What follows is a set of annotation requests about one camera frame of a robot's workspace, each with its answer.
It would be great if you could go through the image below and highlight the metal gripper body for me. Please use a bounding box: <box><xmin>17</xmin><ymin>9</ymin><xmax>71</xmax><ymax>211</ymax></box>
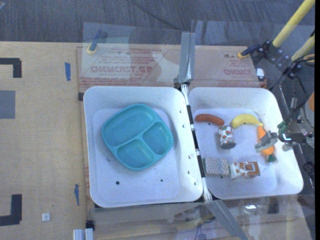
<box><xmin>277</xmin><ymin>116</ymin><xmax>316</xmax><ymax>149</ymax></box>

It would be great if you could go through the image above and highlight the orange carrot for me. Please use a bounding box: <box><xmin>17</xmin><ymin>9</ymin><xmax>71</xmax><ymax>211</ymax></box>
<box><xmin>256</xmin><ymin>125</ymin><xmax>278</xmax><ymax>163</ymax></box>

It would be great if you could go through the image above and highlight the white and brown carton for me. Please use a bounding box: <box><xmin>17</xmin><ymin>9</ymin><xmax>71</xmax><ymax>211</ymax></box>
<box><xmin>228</xmin><ymin>160</ymin><xmax>261</xmax><ymax>181</ymax></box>

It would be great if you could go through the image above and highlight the yellow banana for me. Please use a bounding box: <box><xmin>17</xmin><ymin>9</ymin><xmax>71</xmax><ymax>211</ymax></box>
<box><xmin>230</xmin><ymin>113</ymin><xmax>264</xmax><ymax>130</ymax></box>

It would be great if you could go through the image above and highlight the white can with red print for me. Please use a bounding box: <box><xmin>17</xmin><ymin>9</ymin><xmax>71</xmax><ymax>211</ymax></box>
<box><xmin>217</xmin><ymin>125</ymin><xmax>237</xmax><ymax>150</ymax></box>

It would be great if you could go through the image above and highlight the white plastic tray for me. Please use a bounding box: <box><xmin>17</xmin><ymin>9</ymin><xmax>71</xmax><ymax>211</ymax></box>
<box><xmin>82</xmin><ymin>85</ymin><xmax>204</xmax><ymax>209</ymax></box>
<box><xmin>187</xmin><ymin>86</ymin><xmax>305</xmax><ymax>201</ymax></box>

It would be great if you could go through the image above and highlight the red-brown toy sausage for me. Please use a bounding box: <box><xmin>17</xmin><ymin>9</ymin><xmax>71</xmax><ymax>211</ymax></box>
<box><xmin>194</xmin><ymin>113</ymin><xmax>226</xmax><ymax>127</ymax></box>

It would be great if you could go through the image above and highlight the thin black and white rod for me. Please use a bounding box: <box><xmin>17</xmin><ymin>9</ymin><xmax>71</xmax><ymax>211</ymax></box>
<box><xmin>180</xmin><ymin>83</ymin><xmax>214</xmax><ymax>202</ymax></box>

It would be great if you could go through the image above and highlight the brown cardboard board red print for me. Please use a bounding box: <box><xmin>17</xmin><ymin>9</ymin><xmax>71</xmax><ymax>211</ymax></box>
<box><xmin>76</xmin><ymin>45</ymin><xmax>315</xmax><ymax>237</ymax></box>

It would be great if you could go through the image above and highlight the blue divided plate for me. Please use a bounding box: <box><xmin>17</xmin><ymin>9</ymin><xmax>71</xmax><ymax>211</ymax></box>
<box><xmin>101</xmin><ymin>103</ymin><xmax>175</xmax><ymax>172</ymax></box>

